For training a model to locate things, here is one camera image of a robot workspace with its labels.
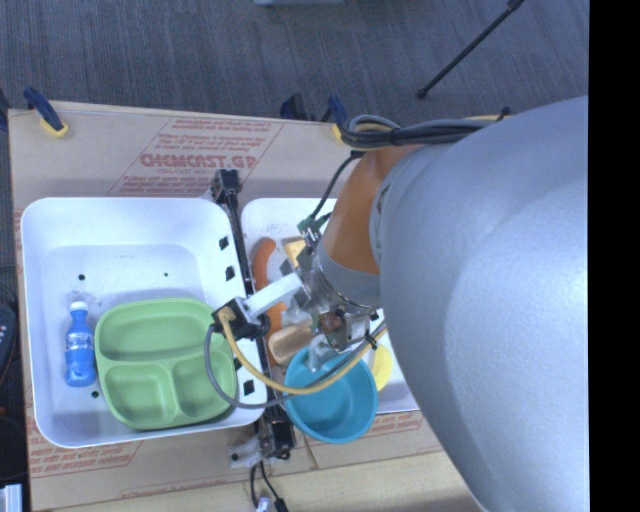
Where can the black cylinder on white bracket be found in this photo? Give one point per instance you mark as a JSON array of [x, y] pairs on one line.
[[272, 295]]

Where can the yellow banana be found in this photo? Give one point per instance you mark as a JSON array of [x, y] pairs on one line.
[[383, 367]]

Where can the black tripod leg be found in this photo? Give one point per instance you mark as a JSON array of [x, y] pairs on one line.
[[470, 47]]

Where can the tan bread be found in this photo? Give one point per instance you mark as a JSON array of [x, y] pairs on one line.
[[287, 342]]

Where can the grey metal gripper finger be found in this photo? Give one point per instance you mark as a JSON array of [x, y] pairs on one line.
[[321, 352]]

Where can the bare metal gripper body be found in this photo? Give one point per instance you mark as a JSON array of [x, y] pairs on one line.
[[345, 327]]

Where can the green divided plate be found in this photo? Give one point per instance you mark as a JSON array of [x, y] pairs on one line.
[[150, 360]]

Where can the brown cardboard board red print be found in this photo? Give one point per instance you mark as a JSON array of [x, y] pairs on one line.
[[100, 155]]

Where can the blue bowl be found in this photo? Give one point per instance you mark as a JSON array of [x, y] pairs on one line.
[[335, 405]]

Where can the thin black rod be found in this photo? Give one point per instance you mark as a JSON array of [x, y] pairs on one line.
[[243, 265]]

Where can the blue plastic bottle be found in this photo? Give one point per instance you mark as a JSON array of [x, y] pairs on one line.
[[79, 350]]

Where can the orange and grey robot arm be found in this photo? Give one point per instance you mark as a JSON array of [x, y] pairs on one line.
[[475, 300]]

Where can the yellow toy wedge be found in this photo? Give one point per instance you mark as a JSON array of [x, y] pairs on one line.
[[294, 248]]

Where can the white plastic tray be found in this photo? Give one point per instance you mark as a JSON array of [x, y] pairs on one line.
[[265, 220], [130, 225]]

